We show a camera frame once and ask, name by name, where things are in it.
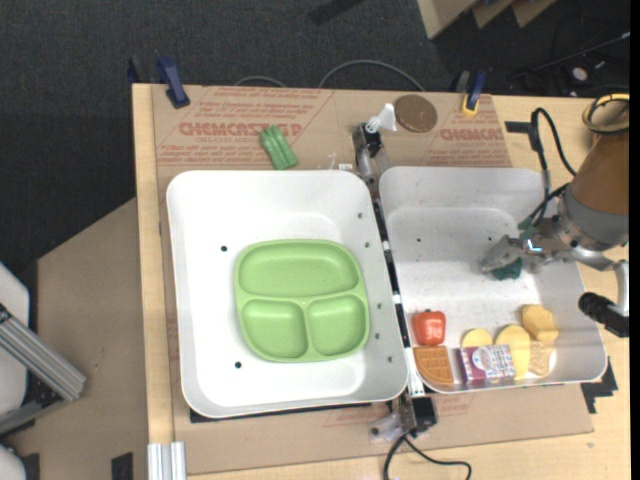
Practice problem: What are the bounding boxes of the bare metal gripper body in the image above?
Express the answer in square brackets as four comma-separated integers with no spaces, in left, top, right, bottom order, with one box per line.
[519,217,629,273]

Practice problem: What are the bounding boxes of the green broccoli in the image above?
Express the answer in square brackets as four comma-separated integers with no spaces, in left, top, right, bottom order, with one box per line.
[491,257,524,282]

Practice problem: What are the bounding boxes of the yellow cheese chunk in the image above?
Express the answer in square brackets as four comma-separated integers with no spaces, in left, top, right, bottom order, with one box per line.
[520,303,559,345]

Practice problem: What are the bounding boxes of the white plastic tray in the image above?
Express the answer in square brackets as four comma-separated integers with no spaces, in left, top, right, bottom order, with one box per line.
[165,168,411,420]
[377,165,610,396]

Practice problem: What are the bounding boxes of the large yellow potato slice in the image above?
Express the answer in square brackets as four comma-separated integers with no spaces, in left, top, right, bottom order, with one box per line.
[494,323,532,381]

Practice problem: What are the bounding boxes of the small yellow potato slice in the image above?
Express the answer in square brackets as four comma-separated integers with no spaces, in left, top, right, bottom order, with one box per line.
[460,327,494,351]

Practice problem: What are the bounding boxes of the pale bread slice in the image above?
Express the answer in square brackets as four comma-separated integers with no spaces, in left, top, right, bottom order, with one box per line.
[527,340,555,379]

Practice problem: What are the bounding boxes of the red bell pepper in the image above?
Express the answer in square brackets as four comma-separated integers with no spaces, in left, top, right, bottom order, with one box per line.
[411,309,448,347]

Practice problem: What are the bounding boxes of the thin black and white rod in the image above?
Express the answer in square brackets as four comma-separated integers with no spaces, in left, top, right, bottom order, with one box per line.
[357,102,419,397]

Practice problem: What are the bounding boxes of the pink and purple carton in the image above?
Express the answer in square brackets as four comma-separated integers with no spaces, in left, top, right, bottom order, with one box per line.
[454,343,518,386]

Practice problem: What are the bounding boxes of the orange waffle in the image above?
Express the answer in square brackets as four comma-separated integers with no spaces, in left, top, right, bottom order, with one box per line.
[412,344,456,386]

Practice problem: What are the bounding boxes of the brown round biscuit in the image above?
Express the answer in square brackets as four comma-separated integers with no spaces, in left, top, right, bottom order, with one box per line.
[393,93,439,135]

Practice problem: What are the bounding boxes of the green divided plate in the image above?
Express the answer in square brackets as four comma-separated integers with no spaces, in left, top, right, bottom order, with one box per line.
[232,238,372,365]

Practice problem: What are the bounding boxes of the green asparagus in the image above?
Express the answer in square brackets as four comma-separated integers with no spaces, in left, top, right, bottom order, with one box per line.
[258,124,300,171]

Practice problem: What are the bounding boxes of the brown cardboard board red print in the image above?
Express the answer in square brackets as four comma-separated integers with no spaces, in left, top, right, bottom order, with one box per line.
[149,84,596,477]

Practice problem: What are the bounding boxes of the black cylinder on white bracket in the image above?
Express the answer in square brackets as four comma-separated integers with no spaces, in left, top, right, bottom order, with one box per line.
[577,259,631,339]

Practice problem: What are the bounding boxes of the black block with thin wires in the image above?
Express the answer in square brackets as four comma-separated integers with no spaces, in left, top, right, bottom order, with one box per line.
[410,395,440,434]

